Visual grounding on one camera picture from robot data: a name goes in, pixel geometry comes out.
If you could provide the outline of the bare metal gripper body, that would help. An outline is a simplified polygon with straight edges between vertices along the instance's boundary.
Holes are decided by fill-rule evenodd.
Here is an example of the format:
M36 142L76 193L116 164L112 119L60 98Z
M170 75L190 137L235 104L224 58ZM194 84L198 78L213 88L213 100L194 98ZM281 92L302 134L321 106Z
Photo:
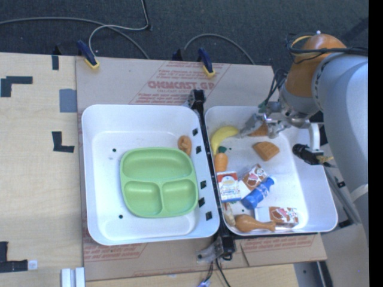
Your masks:
M264 115L270 126L305 128L310 124L308 114L298 112L284 102L268 102Z

